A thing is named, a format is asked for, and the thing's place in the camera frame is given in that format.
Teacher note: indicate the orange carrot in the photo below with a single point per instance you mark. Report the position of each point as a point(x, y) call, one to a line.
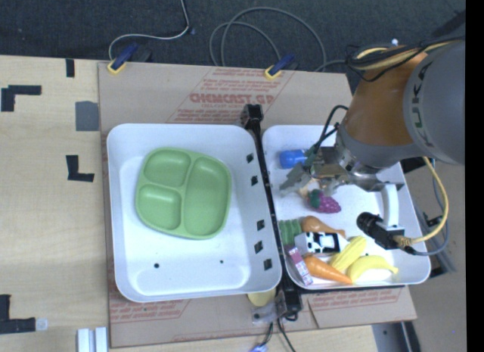
point(323, 270)

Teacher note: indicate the purple grapes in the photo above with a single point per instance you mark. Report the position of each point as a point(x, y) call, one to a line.
point(326, 203)

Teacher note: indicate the yellow corn cob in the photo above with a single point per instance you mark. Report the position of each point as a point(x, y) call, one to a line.
point(349, 254)

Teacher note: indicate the blue bottle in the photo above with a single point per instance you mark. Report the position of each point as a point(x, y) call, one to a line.
point(290, 158)

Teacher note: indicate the pink carton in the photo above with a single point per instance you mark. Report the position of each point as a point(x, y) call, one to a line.
point(300, 265)

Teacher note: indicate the black cylinder on white bracket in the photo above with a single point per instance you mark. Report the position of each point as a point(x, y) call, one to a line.
point(374, 225)

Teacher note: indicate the green divided plate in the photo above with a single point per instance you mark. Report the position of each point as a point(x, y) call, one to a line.
point(181, 191)

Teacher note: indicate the black and white carton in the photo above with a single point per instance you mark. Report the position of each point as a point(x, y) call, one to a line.
point(315, 242)

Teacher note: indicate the green ribbed toy vegetable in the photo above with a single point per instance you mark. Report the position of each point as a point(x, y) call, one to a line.
point(288, 231)

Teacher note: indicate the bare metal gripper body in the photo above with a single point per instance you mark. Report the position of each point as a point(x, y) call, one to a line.
point(332, 170)

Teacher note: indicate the brown chicken drumstick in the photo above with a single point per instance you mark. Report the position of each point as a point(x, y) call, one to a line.
point(315, 225)

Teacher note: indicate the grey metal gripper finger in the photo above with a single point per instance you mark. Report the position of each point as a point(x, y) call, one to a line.
point(301, 172)
point(292, 187)

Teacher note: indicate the white plastic tray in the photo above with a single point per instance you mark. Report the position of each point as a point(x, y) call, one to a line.
point(363, 199)
point(189, 267)

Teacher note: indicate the yellow banana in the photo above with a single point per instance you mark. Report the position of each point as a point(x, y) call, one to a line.
point(368, 264)

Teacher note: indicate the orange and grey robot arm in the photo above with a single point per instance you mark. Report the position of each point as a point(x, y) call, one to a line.
point(382, 116)

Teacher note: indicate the yellow round object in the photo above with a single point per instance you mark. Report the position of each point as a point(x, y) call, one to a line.
point(261, 297)

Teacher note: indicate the brown cardboard board red print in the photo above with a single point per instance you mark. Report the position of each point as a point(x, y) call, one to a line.
point(151, 93)

